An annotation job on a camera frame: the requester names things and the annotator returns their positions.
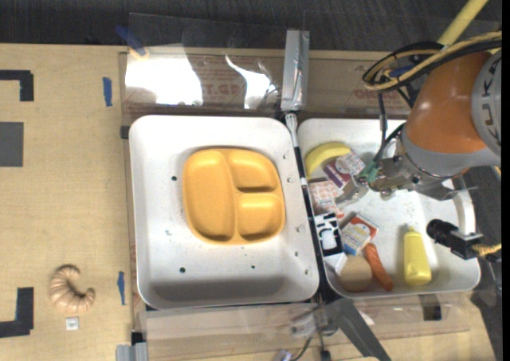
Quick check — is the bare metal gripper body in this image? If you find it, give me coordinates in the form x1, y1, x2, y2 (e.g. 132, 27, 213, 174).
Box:
367, 154, 424, 194

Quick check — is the white plastic tray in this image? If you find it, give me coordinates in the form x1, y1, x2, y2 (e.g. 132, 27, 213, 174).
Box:
296, 117, 482, 299
127, 113, 321, 310

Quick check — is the purple and white carton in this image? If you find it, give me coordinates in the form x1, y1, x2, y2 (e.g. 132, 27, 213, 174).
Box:
322, 150, 367, 190

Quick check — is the white packet with orange print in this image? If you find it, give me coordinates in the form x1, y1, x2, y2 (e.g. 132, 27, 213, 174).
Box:
308, 177, 346, 218

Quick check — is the orange and white carton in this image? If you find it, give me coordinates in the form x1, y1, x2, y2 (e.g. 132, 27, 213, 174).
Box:
339, 213, 380, 257

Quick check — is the black and white carton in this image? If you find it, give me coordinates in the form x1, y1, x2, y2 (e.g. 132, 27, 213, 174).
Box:
312, 211, 345, 259

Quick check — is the thin black and white rod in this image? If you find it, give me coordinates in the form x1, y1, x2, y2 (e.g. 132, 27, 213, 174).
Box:
284, 112, 326, 301

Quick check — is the yellow banana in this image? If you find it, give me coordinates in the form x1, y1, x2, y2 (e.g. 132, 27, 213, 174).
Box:
304, 141, 352, 179

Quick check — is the yellow bottle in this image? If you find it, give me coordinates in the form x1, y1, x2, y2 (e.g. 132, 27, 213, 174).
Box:
402, 225, 433, 287

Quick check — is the orange carrot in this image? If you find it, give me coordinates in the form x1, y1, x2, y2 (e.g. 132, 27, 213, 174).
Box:
363, 242, 395, 292

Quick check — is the tan round biscuit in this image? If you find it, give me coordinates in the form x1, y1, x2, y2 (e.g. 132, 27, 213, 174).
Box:
338, 254, 374, 293

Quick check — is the yellow divided plate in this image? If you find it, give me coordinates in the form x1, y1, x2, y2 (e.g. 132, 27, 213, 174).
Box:
181, 147, 287, 245

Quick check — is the tan croissant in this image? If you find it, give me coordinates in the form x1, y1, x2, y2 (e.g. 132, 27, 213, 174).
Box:
48, 264, 97, 316

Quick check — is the black cylinder on white bracket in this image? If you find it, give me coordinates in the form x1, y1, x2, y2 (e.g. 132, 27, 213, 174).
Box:
426, 175, 485, 261

